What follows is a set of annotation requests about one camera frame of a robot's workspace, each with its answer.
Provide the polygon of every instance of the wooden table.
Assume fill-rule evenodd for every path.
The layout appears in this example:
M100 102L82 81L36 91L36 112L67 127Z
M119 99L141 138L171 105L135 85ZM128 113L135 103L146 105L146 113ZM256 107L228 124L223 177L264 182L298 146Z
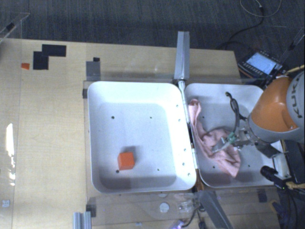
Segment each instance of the wooden table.
M6 47L14 43L16 40L10 40ZM99 57L102 74L173 74L176 49L33 40L21 43L22 62L30 63L30 70L22 70L21 75L12 227L70 229L73 213L84 212L86 206L82 98L86 61ZM41 51L42 44L66 45L67 55L49 57L47 71L33 70L33 52ZM191 76L207 80L239 77L233 52L191 49L190 61ZM268 199L277 198L274 189L267 194ZM255 223L259 228L264 225L278 228L276 215L268 204L258 203L255 191L230 190L222 196L227 206L224 210L229 212L229 219L236 228L251 228ZM213 228L207 215L204 216L208 228ZM166 229L171 223L156 221L94 228ZM198 228L198 220L189 228Z

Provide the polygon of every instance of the pink cloth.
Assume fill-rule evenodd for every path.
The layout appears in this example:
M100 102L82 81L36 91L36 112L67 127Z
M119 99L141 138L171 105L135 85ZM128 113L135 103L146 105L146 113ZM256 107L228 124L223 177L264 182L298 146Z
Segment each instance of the pink cloth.
M193 128L193 135L197 145L200 147L205 157L215 160L221 171L236 177L240 167L240 157L238 150L232 145L226 149L212 153L212 147L220 140L221 137L227 137L229 132L223 129L216 129L207 133L197 117L201 112L200 102L196 99L191 100L189 104L190 120Z

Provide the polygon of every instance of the orange block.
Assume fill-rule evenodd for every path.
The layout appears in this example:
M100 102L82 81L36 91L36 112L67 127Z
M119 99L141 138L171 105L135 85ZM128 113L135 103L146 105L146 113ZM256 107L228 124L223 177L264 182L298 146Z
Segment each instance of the orange block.
M30 64L29 63L21 63L21 68L25 69L25 70L29 70L30 69Z
M130 170L134 167L132 152L120 153L118 156L119 170Z

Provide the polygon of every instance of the sink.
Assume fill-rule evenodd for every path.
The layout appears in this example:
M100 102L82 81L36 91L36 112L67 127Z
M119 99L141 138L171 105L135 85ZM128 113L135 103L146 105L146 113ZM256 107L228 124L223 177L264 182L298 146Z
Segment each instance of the sink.
M248 116L254 108L263 90L253 85L193 83L186 87L185 95L188 103L198 99L202 111L199 120L206 131L224 128L231 131L235 123L235 114L230 107L230 99L225 96L229 92L239 104L240 113ZM280 142L272 144L278 150ZM206 158L197 147L198 166L202 181L214 188L266 186L273 183L260 174L262 166L273 167L272 159L260 153L254 146L245 146L240 151L241 166L236 178L223 173L215 161Z
M88 89L91 178L106 194L187 190L196 171L179 89L169 83L95 82ZM119 170L119 153L135 166Z

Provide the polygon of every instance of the gray floor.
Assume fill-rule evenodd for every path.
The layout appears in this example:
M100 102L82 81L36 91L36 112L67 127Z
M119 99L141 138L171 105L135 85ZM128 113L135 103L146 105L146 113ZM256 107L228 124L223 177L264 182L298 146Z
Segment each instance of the gray floor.
M259 0L272 14L280 0ZM191 47L213 49L234 32L260 21L239 0L0 0L0 25L17 12L30 12L28 39L174 47L177 31L190 31ZM257 4L244 0L249 10ZM279 12L235 40L280 57L304 27L305 0L283 0ZM247 53L234 45L235 53Z

